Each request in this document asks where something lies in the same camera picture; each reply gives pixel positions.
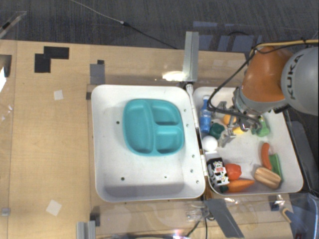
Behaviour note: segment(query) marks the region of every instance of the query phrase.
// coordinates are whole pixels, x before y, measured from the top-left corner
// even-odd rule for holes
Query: toy food
[[[272,166],[272,171],[274,173],[277,173],[281,179],[283,179],[283,176],[281,174],[280,164],[279,164],[279,157],[278,154],[269,155],[269,160]]]
[[[235,128],[233,129],[233,132],[234,132],[235,134],[243,134],[243,133],[244,133],[244,131],[241,130],[240,127],[235,127]]]
[[[264,136],[267,136],[269,135],[270,133],[270,129],[268,128],[267,126],[267,123],[265,121],[265,118],[263,116],[259,116],[259,122],[260,122],[260,128],[252,128],[251,129],[251,133],[252,134],[256,134],[257,136],[259,137],[264,137]]]
[[[218,123],[211,125],[209,134],[215,137],[217,140],[220,138],[221,133],[225,130],[224,126]]]
[[[220,186],[219,189],[222,193],[226,191],[229,193],[237,193],[248,188],[254,183],[255,181],[253,180],[239,179],[239,180],[230,181],[227,185]]]
[[[230,181],[237,180],[239,176],[241,175],[241,167],[240,165],[236,164],[226,164],[225,165],[228,179]]]
[[[216,138],[211,135],[207,135],[202,140],[203,149],[207,152],[213,152],[218,147],[218,142]]]
[[[257,168],[254,178],[256,179],[256,181],[259,181],[272,189],[277,189],[281,182],[281,178],[278,174],[272,172],[271,170],[265,167]]]
[[[261,161],[263,164],[263,167],[272,170],[272,165],[269,159],[269,143],[265,142],[263,146],[261,147]]]
[[[230,115],[229,114],[226,114],[223,118],[223,122],[225,125],[228,125],[229,124],[229,121],[230,121]]]

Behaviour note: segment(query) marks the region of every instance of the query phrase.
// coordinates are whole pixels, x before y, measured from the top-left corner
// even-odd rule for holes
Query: white sticker
[[[61,99],[63,99],[62,90],[54,91],[54,100],[61,100]]]
[[[51,200],[50,204],[46,208],[46,211],[54,216],[57,216],[62,205],[59,204],[57,201]]]

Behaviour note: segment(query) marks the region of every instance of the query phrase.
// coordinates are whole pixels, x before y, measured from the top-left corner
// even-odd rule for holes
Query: metal bracket
[[[95,221],[78,222],[76,225],[76,239],[96,239]]]
[[[221,137],[219,138],[218,145],[223,148],[227,143],[231,142],[235,138],[236,134],[234,134],[233,129],[228,128],[222,133]]]
[[[17,11],[10,19],[8,19],[1,27],[0,27],[0,39],[3,38],[6,33],[17,24],[24,16],[26,15],[26,11]]]
[[[226,101],[220,101],[219,104],[218,104],[218,106],[217,106],[217,108],[218,108],[218,109],[222,109],[222,110],[226,110],[226,105],[227,105],[227,102],[226,102]],[[212,112],[212,113],[211,113],[211,118],[212,118],[212,120],[213,120],[214,118],[216,118],[216,112]]]
[[[244,238],[224,199],[209,199],[205,200],[204,203],[227,238]]]
[[[185,75],[185,79],[184,79],[185,82],[197,81],[198,49],[199,49],[198,32],[186,32],[184,63],[183,63],[183,74]]]
[[[0,54],[0,71],[3,69],[4,76],[8,78],[10,76],[11,71],[11,55],[2,55]]]

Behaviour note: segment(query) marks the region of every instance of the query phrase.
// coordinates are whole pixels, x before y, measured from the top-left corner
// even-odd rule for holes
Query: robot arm
[[[295,45],[307,42],[318,44],[318,40],[288,43]],[[211,103],[213,96],[248,64],[249,60],[243,82],[234,91],[233,106],[227,109],[225,102],[221,102],[214,107]],[[232,128],[235,126],[240,126],[244,131],[249,128],[260,129],[262,125],[258,119],[270,110],[278,113],[291,106],[300,112],[318,116],[318,71],[318,47],[306,48],[293,54],[283,47],[275,48],[271,43],[258,45],[243,66],[215,89],[208,100],[207,109],[213,114],[222,113],[237,117],[236,124],[231,122],[228,125],[230,137],[227,141],[234,138]]]

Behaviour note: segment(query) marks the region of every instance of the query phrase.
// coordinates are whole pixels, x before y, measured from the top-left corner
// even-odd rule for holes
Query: wooden table
[[[52,59],[51,73],[35,73],[34,55],[42,54],[44,46],[69,47],[69,59]],[[105,61],[107,83],[165,84],[163,72],[182,69],[183,50],[1,40],[0,54],[12,55],[12,72],[0,92],[0,103],[13,108],[0,121],[0,203],[10,208],[9,217],[0,217],[0,238],[74,239],[77,222],[89,221],[92,203],[106,210],[122,210],[124,205],[103,202],[90,186],[92,132],[86,100],[90,64]],[[201,51],[198,85],[217,86],[243,61],[239,53]],[[229,86],[238,86],[241,80],[239,74]],[[55,100],[56,91],[62,91],[63,99]],[[51,200],[61,204],[57,216],[46,211]],[[234,207],[243,233],[248,238],[290,238],[290,226],[278,212],[266,207],[252,212],[253,202],[260,206],[265,200],[246,198],[244,210]],[[172,202],[162,203],[163,215],[178,206]],[[136,219],[153,215],[145,205],[129,206],[130,214],[114,215]],[[139,231],[139,225],[131,228]],[[208,225],[210,234],[223,238],[216,222]],[[194,238],[203,238],[204,230],[201,225]]]

